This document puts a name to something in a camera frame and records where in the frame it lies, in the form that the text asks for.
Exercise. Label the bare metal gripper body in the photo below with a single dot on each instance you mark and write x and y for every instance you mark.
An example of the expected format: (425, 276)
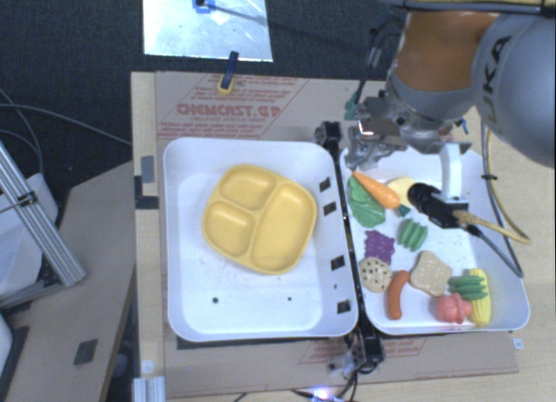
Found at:
(382, 120)

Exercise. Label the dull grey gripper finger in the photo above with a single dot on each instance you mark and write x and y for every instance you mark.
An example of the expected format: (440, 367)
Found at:
(379, 152)
(356, 153)

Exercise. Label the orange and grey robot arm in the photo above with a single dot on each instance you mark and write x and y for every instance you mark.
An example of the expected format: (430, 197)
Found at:
(438, 44)

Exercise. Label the orange carrot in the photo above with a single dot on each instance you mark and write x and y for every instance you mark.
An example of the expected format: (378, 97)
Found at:
(378, 189)

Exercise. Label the pale yellow rounded toy food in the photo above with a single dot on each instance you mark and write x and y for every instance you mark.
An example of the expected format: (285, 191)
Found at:
(399, 186)

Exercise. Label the green lettuce leaf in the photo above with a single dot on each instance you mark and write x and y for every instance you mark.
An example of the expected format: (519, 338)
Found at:
(367, 213)

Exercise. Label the thin black rod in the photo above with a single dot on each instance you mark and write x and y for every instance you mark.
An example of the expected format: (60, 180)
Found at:
(347, 222)

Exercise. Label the green pea pod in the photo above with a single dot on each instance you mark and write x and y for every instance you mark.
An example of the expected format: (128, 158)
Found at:
(412, 234)

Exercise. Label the purple grapes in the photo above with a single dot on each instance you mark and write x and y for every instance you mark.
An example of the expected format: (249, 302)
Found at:
(379, 246)

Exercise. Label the yellow divided plate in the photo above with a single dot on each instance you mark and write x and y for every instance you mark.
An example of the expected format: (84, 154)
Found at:
(260, 218)

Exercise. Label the brown cardboard board, red print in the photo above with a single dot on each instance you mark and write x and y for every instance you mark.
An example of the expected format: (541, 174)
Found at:
(243, 105)

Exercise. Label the white plastic tray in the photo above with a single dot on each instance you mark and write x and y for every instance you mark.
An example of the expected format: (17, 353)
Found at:
(460, 244)
(260, 305)

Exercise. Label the tan chocolate chip biscuit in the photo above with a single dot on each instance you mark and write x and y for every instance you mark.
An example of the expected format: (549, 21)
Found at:
(374, 275)

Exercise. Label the tan bread slice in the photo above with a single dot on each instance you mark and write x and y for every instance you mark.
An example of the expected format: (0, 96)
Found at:
(430, 274)

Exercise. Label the orange sausage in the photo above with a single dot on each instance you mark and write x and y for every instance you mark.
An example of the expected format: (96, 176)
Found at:
(396, 298)

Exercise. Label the green beans bundle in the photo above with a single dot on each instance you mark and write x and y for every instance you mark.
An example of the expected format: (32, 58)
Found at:
(468, 288)

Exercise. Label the pink lumpy toy food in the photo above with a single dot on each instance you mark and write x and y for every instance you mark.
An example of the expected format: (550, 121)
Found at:
(451, 308)

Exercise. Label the yellow corn cob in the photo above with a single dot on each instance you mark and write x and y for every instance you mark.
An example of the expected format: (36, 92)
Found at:
(481, 311)

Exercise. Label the black cylinder on white bracket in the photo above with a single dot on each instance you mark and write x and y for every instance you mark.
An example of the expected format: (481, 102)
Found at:
(434, 205)

